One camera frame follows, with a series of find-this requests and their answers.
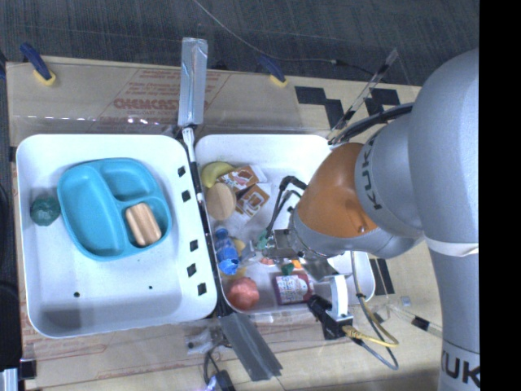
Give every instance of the blue bottle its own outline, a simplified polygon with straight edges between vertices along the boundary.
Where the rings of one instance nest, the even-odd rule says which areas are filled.
[[[219,269],[226,275],[235,275],[239,266],[239,254],[234,241],[228,236],[228,230],[223,226],[217,227],[215,237]]]

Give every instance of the wire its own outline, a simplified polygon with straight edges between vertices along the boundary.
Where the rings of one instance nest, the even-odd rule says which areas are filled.
[[[301,198],[302,195],[295,190],[287,190],[284,192],[284,197],[282,198],[281,204],[278,206],[276,210],[274,210],[274,215],[272,216],[272,220],[269,223],[268,228],[271,230],[273,228],[273,224],[275,223],[275,220],[277,220],[278,215],[282,212],[282,209],[284,208],[284,205],[286,202],[290,199],[290,197],[295,194],[297,197]]]
[[[337,66],[345,66],[350,68],[358,69],[359,71],[365,72],[369,75],[373,75],[373,72],[364,69],[362,67],[358,67],[356,65],[352,65],[349,63],[344,62],[341,59],[328,59],[328,58],[283,58],[275,55],[268,54],[267,52],[263,51],[258,46],[255,46],[251,44],[250,42],[246,41],[244,38],[240,37],[237,33],[235,33],[233,30],[231,30],[228,26],[223,24],[210,10],[208,10],[206,7],[204,7],[198,0],[191,0],[197,7],[199,7],[210,19],[212,19],[215,23],[217,23],[219,26],[221,26],[226,32],[228,32],[230,35],[235,37],[237,40],[241,41],[244,45],[248,46],[250,49],[253,49],[256,52],[259,52],[262,55],[266,55],[270,57],[271,59],[276,59],[277,61],[282,62],[323,62],[328,63],[332,65]]]
[[[411,113],[413,111],[413,105],[413,103],[401,104],[399,106],[389,108],[385,112],[361,119],[353,125],[342,130],[341,133],[335,136],[335,141],[337,143],[349,142],[351,138],[354,138],[360,133],[365,132],[374,125],[382,125],[388,123],[390,120],[395,120],[400,116]]]
[[[365,300],[366,296],[364,294],[362,294],[361,289],[360,289],[360,284],[358,283],[357,268],[356,268],[356,265],[355,265],[355,252],[354,251],[351,251],[351,267],[352,267],[352,277],[353,277],[353,280],[354,280],[354,283],[355,283],[355,289],[357,290],[357,298],[358,298],[358,301],[361,304],[361,308],[362,308],[362,311],[364,312],[364,315],[367,317],[367,320],[369,321],[369,324],[371,325],[371,327],[373,328],[374,332],[377,334],[377,336],[379,337],[379,339],[381,341],[385,342],[385,340],[384,340],[384,338],[382,336],[382,333],[383,333],[383,334],[385,334],[387,336],[387,338],[389,338],[392,341],[393,344],[398,345],[399,344],[398,340],[396,340],[396,338],[393,335],[391,335],[387,330],[385,330],[382,327],[380,322],[377,320],[377,318],[374,316],[374,314],[371,312],[371,310],[367,306],[367,303],[366,303],[366,300]],[[373,351],[369,346],[367,346],[363,342],[363,340],[357,339],[357,338],[353,338],[353,341],[355,343],[357,343],[358,345],[362,346],[364,349],[368,350],[380,362],[384,363],[387,367],[391,368],[393,371],[398,370],[398,368],[399,368],[398,361],[396,360],[396,357],[394,356],[394,353],[391,351],[390,347],[388,346],[390,344],[388,344],[387,342],[386,342],[387,346],[385,347],[385,349],[389,353],[389,356],[391,356],[391,359],[392,359],[394,365],[391,365],[391,363],[389,363],[388,361],[383,359],[381,355],[379,355],[375,351]]]
[[[368,340],[368,341],[371,341],[371,342],[373,342],[373,343],[375,343],[377,345],[386,346],[388,348],[396,348],[399,345],[398,342],[388,343],[386,341],[383,341],[383,340],[380,340],[380,339],[376,339],[375,337],[367,336],[364,333],[359,332],[353,326],[343,326],[342,330],[344,331],[345,335],[347,337],[350,337],[350,338]]]
[[[226,346],[226,341],[222,340],[220,341],[219,343],[217,343],[216,345],[214,345],[205,355],[204,355],[204,367],[203,367],[203,377],[204,377],[204,382],[206,383],[206,385],[208,385],[210,383],[210,378],[208,377],[208,364],[210,361],[212,361],[212,365],[213,367],[215,367],[216,371],[217,371],[217,374],[219,372],[221,372],[221,370],[219,369],[219,367],[217,366],[217,364],[215,363],[215,360],[213,359],[212,357],[212,353],[213,351],[221,346],[221,345],[224,345]]]
[[[282,179],[282,181],[278,185],[278,194],[277,194],[277,199],[275,200],[274,213],[271,216],[271,220],[269,221],[268,226],[266,227],[266,236],[269,236],[269,233],[274,228],[275,220],[277,220],[277,216],[282,211],[282,207],[286,203],[287,199],[289,199],[291,194],[297,194],[299,197],[301,197],[301,195],[297,191],[290,190],[287,193],[287,195],[284,196],[284,201],[282,202],[282,204],[279,205],[280,200],[282,198],[282,193],[287,189],[287,186],[289,186],[290,184],[293,184],[295,187],[297,187],[301,190],[305,190],[306,187],[308,186],[305,182],[300,181],[297,177],[294,177],[292,175],[287,175],[286,177],[284,177]]]

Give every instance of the blue plate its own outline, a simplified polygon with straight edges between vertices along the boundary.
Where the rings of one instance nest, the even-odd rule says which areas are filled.
[[[58,182],[58,199],[74,244],[87,257],[110,261],[144,252],[168,236],[172,216],[157,181],[130,158],[94,160],[76,165]],[[140,247],[125,219],[125,210],[147,203],[161,238]]]

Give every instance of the blue clamp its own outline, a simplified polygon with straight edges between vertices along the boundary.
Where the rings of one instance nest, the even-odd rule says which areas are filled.
[[[285,87],[287,85],[287,79],[284,77],[282,73],[282,69],[278,66],[278,64],[271,59],[269,56],[261,55],[259,57],[259,63],[265,67],[271,76],[269,79],[279,87]]]
[[[56,75],[48,69],[37,50],[27,42],[20,45],[20,50],[24,57],[34,66],[34,76],[45,86],[52,86],[56,80]]]

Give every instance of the white sink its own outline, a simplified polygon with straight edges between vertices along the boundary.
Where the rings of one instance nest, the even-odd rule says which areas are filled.
[[[30,206],[39,195],[56,196],[59,178],[71,166],[112,157],[139,160],[151,171],[173,225],[154,248],[95,261],[80,253],[62,217],[50,226],[37,226]],[[19,145],[16,166],[28,316],[42,335],[60,338],[181,323],[213,311],[216,286],[190,167],[179,142],[135,134],[41,134]],[[190,193],[187,201],[185,191]]]
[[[195,146],[195,156],[198,165],[203,168],[206,164],[215,160],[230,162],[234,166],[257,165],[262,169],[268,182],[265,188],[269,190],[269,201],[262,207],[258,214],[238,232],[231,231],[232,236],[240,238],[248,243],[256,242],[259,234],[268,226],[274,210],[278,187],[287,175],[293,175],[300,181],[308,183],[318,166],[331,153],[327,140],[312,134],[211,134],[201,138]],[[296,207],[298,199],[292,196],[287,202],[287,207]],[[289,221],[289,213],[280,213],[275,220],[274,229],[286,229]],[[369,300],[375,290],[374,276],[371,270],[367,253],[356,252],[357,275],[361,290]],[[329,259],[329,263],[340,274],[352,273],[351,258],[349,253]],[[280,275],[281,270],[277,266],[267,266],[259,262],[247,266],[245,276],[253,279],[259,290],[260,300],[249,310],[239,310],[251,316],[259,316],[260,319],[269,319],[275,314],[308,313],[305,303],[292,305],[279,305],[273,287],[273,277]],[[221,283],[226,290],[230,279],[221,276]],[[356,304],[357,295],[352,277],[347,279],[348,302]],[[317,294],[327,300],[331,300],[331,286],[328,281],[313,281],[313,287]]]

